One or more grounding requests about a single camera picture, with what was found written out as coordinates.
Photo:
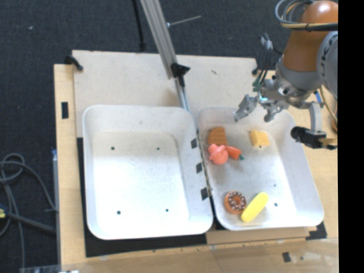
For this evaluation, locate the black cylinder on white bracket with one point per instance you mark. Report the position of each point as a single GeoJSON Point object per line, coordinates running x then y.
{"type": "Point", "coordinates": [311, 132]}

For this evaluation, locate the yellow toy corn cob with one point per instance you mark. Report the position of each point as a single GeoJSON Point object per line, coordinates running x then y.
{"type": "Point", "coordinates": [255, 207]}

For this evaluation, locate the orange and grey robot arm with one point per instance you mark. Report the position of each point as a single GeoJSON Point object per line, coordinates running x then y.
{"type": "Point", "coordinates": [307, 50]}

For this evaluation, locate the pale wood board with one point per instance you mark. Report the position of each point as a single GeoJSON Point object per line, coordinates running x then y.
{"type": "Point", "coordinates": [128, 78]}

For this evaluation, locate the orange toy carrot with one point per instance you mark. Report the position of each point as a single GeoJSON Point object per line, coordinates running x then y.
{"type": "Point", "coordinates": [234, 152]}

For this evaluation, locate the white plastic tray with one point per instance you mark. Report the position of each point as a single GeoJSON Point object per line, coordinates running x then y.
{"type": "Point", "coordinates": [264, 169]}
{"type": "Point", "coordinates": [139, 172]}

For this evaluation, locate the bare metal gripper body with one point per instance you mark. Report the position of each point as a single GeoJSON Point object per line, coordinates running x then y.
{"type": "Point", "coordinates": [280, 95]}

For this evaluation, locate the brown sprinkled toy doughnut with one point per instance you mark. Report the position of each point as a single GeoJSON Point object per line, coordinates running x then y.
{"type": "Point", "coordinates": [235, 202]}

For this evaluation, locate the yellow toy cheese wedge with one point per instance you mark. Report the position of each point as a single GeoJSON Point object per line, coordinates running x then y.
{"type": "Point", "coordinates": [259, 138]}

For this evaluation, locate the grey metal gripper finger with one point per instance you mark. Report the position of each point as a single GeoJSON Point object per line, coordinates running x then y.
{"type": "Point", "coordinates": [271, 112]}
{"type": "Point", "coordinates": [245, 108]}

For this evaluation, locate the brown toy bread slice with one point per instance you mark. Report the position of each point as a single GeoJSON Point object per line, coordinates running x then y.
{"type": "Point", "coordinates": [217, 136]}

